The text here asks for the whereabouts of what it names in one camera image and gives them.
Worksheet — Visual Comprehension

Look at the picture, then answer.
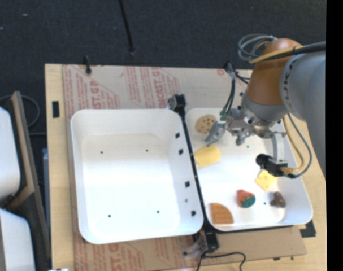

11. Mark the black block with thin wires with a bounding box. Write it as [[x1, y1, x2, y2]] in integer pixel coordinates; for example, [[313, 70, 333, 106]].
[[183, 231, 220, 259], [168, 93, 187, 113]]

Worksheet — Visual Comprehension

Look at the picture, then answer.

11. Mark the yellow toy bread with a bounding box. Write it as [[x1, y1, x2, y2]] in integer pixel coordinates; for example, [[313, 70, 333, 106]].
[[194, 145, 222, 168]]

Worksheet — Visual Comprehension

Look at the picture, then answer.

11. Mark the orange waffle piece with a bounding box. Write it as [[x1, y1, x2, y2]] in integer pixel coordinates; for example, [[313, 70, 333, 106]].
[[210, 202, 235, 225]]

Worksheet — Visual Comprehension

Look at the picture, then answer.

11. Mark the white plastic tray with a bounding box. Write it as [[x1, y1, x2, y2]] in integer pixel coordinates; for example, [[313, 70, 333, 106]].
[[70, 108, 205, 246], [185, 107, 314, 233]]

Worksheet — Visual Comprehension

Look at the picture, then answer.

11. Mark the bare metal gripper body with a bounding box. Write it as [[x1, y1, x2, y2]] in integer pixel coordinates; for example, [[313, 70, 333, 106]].
[[224, 108, 277, 139]]

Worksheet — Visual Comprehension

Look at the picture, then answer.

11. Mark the thin black rod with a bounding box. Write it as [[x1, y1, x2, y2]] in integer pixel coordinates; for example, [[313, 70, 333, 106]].
[[177, 106, 211, 237]]

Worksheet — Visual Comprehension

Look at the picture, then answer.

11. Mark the brown lumpy toy food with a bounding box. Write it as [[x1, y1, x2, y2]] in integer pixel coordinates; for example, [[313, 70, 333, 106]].
[[270, 191, 287, 208]]

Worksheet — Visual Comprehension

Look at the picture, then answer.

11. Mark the yellow cheese wedge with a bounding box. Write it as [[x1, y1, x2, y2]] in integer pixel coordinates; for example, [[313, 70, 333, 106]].
[[254, 169, 277, 192]]

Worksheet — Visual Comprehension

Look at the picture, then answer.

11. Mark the black cylinder on white bracket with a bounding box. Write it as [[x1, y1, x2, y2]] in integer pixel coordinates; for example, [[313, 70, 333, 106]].
[[255, 133, 289, 178]]

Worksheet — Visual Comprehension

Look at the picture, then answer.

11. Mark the tan biscuit with dark dots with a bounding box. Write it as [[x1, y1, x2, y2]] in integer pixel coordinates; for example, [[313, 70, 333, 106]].
[[194, 115, 218, 134]]

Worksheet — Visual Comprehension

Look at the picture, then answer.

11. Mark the red and green strawberry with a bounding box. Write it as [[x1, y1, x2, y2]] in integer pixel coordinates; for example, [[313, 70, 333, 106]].
[[236, 189, 257, 209]]

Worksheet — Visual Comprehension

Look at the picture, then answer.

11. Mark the brown cardboard board red print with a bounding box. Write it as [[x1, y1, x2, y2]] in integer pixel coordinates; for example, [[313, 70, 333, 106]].
[[62, 64, 307, 271]]

